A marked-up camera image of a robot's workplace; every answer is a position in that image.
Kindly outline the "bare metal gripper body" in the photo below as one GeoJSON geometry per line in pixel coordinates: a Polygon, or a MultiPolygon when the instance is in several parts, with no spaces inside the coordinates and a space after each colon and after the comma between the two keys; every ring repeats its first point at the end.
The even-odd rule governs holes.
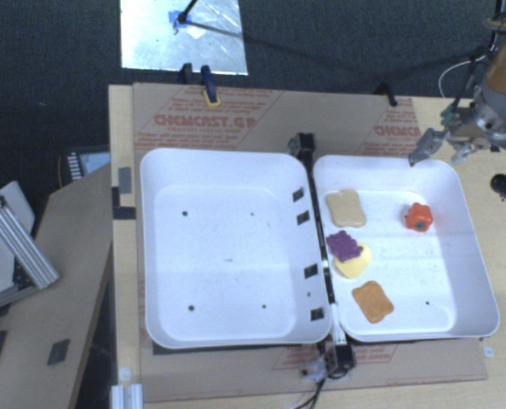
{"type": "Polygon", "coordinates": [[[490,107],[449,106],[445,110],[446,139],[455,147],[471,151],[506,151],[506,120],[490,107]]]}

